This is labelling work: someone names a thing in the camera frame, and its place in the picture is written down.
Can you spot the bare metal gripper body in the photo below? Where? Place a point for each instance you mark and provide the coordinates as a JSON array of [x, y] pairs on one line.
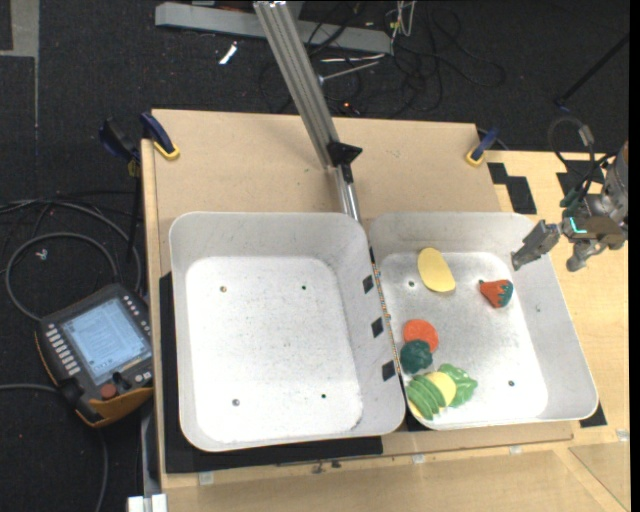
[[607, 220]]

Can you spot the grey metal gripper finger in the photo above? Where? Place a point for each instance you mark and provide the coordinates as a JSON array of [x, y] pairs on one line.
[[535, 245], [582, 255]]

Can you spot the red strawberry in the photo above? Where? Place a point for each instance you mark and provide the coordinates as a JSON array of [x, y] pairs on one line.
[[495, 292]]

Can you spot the yellow oval slice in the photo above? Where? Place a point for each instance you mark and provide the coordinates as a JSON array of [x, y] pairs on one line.
[[436, 271]]

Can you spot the white plastic tray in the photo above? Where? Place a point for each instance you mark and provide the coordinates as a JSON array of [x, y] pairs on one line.
[[480, 350], [275, 345]]

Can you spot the orange round slice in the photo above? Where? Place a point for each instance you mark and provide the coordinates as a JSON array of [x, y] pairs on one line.
[[420, 330]]

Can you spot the green lettuce leaf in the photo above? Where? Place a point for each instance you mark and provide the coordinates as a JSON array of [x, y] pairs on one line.
[[465, 387]]

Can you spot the green broccoli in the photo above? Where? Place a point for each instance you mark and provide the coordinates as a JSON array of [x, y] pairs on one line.
[[415, 357]]

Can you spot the yellow round slice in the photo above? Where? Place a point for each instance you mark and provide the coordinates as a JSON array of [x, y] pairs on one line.
[[446, 387]]

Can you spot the green pea pods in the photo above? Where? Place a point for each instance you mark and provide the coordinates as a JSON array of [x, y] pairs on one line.
[[425, 397]]

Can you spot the brown flat board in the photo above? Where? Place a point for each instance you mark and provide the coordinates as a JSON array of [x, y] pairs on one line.
[[250, 165]]

